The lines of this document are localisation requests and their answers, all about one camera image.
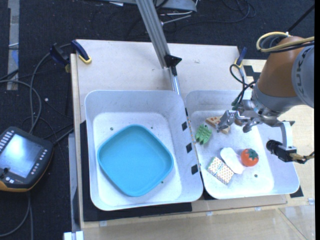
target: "blue plate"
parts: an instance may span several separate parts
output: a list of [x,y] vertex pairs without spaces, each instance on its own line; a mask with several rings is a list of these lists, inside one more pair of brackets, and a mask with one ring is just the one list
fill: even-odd
[[97,159],[108,178],[131,197],[150,192],[174,165],[165,145],[138,124],[123,128],[105,141],[98,149]]

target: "tomato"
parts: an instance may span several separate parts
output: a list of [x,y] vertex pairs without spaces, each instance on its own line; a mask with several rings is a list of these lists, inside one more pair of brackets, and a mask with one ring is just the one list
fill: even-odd
[[259,156],[252,148],[246,148],[241,152],[241,161],[244,166],[255,166],[259,161]]

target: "black bracket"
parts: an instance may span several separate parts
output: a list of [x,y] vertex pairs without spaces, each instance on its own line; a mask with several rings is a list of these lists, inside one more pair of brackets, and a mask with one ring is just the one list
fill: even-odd
[[172,75],[177,76],[177,69],[176,65],[182,60],[182,58],[172,56],[172,55],[165,55],[164,60],[166,63],[166,66],[168,68],[171,68]]

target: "bread slice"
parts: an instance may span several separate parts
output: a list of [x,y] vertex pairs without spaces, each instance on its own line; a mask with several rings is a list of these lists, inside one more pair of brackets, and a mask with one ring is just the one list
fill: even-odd
[[[220,123],[220,118],[222,117],[222,115],[218,115],[218,116],[211,116],[208,117],[205,122],[208,123],[209,125],[213,126],[214,128],[216,128],[216,124]],[[228,132],[230,131],[230,125],[227,128],[224,128],[221,130],[221,132],[223,134],[228,134]]]

